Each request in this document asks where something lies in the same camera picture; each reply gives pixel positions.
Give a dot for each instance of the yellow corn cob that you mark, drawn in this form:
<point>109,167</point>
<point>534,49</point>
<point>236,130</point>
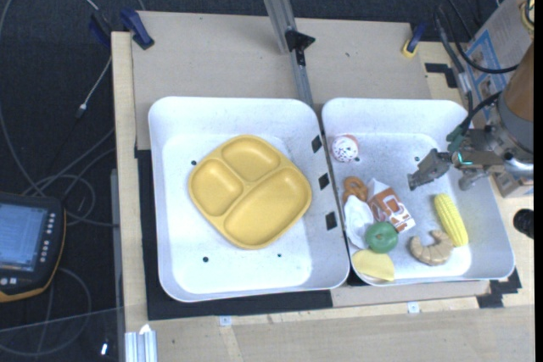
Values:
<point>450,220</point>

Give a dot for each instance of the yellow wedge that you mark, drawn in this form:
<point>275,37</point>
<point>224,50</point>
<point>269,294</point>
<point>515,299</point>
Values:
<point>373,265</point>

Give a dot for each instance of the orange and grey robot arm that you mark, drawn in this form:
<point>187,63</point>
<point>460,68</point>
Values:
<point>519,97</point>

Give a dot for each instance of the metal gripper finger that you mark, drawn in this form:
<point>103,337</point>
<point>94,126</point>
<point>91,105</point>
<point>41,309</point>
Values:
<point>430,167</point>
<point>471,180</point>

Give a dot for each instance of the white shell-shaped toy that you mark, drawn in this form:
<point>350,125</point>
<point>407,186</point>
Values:
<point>355,216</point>

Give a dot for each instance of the brown pretzel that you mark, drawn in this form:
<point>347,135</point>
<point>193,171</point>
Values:
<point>353,184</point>

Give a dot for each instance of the black cylinder on white bracket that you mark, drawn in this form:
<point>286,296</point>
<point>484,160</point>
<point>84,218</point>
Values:
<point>525,220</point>

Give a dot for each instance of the green apple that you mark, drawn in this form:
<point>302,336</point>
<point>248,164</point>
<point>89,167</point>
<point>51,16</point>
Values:
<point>381,237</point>

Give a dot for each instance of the white and orange carton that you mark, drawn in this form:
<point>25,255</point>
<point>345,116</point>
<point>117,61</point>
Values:
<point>392,205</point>

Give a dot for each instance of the brown croissant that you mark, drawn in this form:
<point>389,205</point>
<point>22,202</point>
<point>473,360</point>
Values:
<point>430,252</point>

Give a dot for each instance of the white plastic tray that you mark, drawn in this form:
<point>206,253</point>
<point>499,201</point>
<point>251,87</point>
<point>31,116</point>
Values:
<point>394,118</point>
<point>237,267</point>

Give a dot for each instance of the brown cardboard board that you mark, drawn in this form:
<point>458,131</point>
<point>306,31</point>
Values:
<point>220,63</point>

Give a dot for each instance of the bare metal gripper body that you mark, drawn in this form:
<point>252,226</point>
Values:
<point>483,159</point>

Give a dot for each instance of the yellow divided plate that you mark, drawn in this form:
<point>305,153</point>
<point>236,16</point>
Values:
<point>250,191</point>

